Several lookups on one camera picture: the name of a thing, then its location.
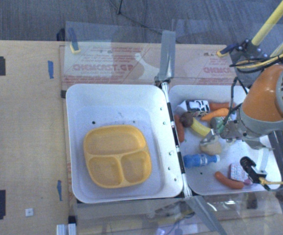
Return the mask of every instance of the gray carpet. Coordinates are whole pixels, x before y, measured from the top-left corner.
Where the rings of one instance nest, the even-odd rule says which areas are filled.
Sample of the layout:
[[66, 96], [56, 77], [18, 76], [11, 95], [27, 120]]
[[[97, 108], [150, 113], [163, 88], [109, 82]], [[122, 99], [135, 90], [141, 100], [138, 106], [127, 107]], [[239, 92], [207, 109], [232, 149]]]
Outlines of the gray carpet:
[[[111, 0], [117, 6], [119, 0]], [[55, 41], [66, 21], [172, 29], [190, 20], [180, 43], [230, 44], [252, 38], [282, 0], [123, 0], [122, 15], [109, 0], [0, 0], [0, 40]], [[283, 40], [283, 17], [262, 43]]]

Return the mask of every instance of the yellow plastic plate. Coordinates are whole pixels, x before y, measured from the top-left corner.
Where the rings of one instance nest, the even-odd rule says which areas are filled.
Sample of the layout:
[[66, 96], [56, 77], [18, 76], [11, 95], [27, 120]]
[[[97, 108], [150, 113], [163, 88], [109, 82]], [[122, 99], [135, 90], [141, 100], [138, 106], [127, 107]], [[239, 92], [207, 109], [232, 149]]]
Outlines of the yellow plastic plate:
[[146, 181], [152, 171], [147, 142], [132, 125], [109, 125], [87, 132], [84, 155], [93, 182], [121, 188]]

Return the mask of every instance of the blue water bottle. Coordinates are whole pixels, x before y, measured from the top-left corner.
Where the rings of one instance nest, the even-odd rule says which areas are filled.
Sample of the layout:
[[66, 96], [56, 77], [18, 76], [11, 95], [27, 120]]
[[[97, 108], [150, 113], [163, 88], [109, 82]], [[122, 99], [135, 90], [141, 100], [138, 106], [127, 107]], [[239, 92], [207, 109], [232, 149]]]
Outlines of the blue water bottle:
[[205, 166], [211, 162], [216, 163], [219, 161], [219, 155], [210, 156], [204, 153], [200, 153], [194, 155], [186, 155], [183, 157], [183, 159], [184, 159], [185, 167], [191, 168], [191, 167]]

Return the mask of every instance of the white tray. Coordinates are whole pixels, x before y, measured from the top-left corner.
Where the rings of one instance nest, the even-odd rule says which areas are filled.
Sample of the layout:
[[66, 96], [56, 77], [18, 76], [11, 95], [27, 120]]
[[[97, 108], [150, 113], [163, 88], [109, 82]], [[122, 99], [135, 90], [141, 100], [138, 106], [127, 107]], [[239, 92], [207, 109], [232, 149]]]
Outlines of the white tray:
[[[175, 111], [178, 104], [186, 99], [205, 99], [213, 102], [229, 102], [230, 86], [176, 85], [170, 89], [169, 97], [173, 111]], [[236, 104], [242, 103], [244, 98], [245, 92], [243, 91], [243, 88], [241, 86], [235, 86], [234, 102]], [[199, 153], [199, 142], [201, 139], [202, 137], [195, 134], [191, 128], [185, 128], [185, 141], [180, 144], [182, 156]], [[262, 137], [261, 142], [267, 147], [271, 147], [267, 136]], [[242, 190], [230, 189], [215, 179], [214, 173], [216, 171], [220, 171], [224, 175], [227, 175], [228, 167], [231, 163], [239, 164], [240, 159], [244, 156], [248, 156], [254, 162], [257, 162], [262, 152], [251, 149], [245, 142], [242, 141], [236, 141], [233, 144], [229, 144], [226, 143], [225, 140], [221, 139], [221, 145], [223, 151], [219, 155], [220, 161], [218, 163], [210, 163], [203, 167], [186, 168], [189, 187], [195, 193], [200, 195], [265, 190], [263, 186], [259, 184], [245, 186]], [[272, 151], [269, 153], [268, 163], [265, 170], [268, 173], [266, 177], [267, 180], [281, 181], [281, 175]], [[279, 185], [270, 185], [270, 187], [278, 188]]]
[[[175, 197], [183, 189], [165, 96], [152, 85], [76, 84], [66, 93], [72, 189], [83, 203]], [[91, 179], [83, 152], [85, 134], [96, 127], [131, 124], [144, 134], [152, 173], [142, 184], [106, 189]]]

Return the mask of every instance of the toy sausage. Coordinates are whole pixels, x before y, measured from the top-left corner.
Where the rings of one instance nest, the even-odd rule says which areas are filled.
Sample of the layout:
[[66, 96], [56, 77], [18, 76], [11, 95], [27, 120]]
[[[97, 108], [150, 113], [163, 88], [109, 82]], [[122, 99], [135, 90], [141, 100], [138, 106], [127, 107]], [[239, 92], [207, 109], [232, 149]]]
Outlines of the toy sausage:
[[223, 175], [220, 171], [215, 172], [215, 178], [220, 181], [223, 185], [231, 189], [242, 189], [244, 187], [244, 183], [241, 181], [236, 181], [229, 179]]

